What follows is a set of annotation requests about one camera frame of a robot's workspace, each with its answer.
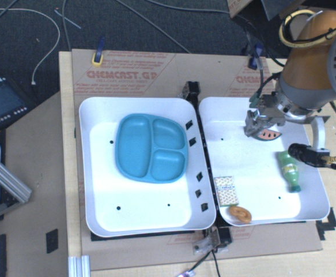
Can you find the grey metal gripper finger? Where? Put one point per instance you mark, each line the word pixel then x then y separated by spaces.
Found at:
pixel 251 123
pixel 264 124

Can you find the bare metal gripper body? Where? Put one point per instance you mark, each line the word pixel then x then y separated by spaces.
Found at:
pixel 271 108

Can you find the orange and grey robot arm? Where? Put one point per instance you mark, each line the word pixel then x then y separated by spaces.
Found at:
pixel 306 65

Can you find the toy watermelon slice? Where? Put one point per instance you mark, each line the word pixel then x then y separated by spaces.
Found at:
pixel 269 135

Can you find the white plastic tray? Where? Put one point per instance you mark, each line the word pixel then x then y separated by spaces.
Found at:
pixel 257 172
pixel 144 209

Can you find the green plastic bottle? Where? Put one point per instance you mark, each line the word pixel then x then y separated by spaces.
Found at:
pixel 289 169

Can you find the patterned white and orange carton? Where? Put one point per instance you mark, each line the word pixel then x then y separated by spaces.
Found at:
pixel 226 190

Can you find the orange toy pretzel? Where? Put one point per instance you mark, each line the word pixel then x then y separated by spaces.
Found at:
pixel 244 216

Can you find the brown cardboard board red print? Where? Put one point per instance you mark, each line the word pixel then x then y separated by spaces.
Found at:
pixel 162 74

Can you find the blue divided plate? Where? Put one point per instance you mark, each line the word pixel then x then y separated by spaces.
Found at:
pixel 136 149

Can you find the black cylinder on white bracket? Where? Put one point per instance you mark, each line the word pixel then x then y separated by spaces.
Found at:
pixel 307 153

